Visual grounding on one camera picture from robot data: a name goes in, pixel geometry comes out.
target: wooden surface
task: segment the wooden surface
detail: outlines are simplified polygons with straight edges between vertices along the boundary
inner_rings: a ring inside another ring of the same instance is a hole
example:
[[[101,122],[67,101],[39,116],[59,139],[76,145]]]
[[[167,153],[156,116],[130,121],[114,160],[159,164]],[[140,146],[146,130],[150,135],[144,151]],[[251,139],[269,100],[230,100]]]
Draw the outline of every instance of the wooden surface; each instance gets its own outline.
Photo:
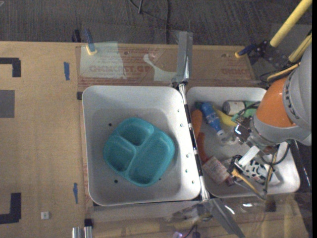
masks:
[[[71,237],[84,226],[75,46],[0,42],[0,57],[20,58],[22,70],[12,78],[12,66],[0,65],[0,89],[15,91],[15,117],[0,119],[0,214],[9,213],[11,193],[22,196],[22,218],[0,225],[2,238]],[[41,220],[42,211],[51,218]]]

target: teal tray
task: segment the teal tray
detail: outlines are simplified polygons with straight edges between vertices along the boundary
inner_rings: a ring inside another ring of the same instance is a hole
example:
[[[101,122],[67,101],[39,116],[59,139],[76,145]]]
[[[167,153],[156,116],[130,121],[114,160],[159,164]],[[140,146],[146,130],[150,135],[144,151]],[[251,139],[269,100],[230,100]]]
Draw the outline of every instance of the teal tray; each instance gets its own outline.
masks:
[[[173,140],[153,124],[128,118],[105,143],[105,162],[131,183],[146,187],[157,182],[175,152]]]

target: gray square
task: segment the gray square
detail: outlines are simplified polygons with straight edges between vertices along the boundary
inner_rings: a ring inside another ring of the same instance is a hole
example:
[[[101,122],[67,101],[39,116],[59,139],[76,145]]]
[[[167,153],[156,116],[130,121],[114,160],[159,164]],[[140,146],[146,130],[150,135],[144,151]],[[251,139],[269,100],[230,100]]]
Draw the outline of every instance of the gray square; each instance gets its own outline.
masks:
[[[14,90],[0,90],[0,118],[14,118]]]

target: gray floor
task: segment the gray floor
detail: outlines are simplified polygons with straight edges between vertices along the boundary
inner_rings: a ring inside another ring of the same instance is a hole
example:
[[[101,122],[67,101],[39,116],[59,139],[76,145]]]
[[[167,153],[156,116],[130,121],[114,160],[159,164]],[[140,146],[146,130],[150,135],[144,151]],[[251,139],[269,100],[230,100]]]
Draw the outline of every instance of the gray floor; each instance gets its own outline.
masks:
[[[0,1],[0,41],[71,42],[75,29],[89,28],[95,42],[174,44],[175,31],[190,29],[194,44],[247,46],[270,39],[301,0],[144,0],[141,14],[129,0]],[[312,7],[284,50],[296,47],[311,25]],[[311,179],[311,147],[300,147]]]

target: small white cube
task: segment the small white cube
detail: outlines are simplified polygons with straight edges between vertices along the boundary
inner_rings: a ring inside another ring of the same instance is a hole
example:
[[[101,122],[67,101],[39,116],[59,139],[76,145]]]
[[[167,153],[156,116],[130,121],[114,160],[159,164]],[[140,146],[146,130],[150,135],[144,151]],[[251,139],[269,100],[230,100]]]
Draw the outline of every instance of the small white cube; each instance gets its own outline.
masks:
[[[41,212],[41,219],[48,220],[50,218],[50,212]]]

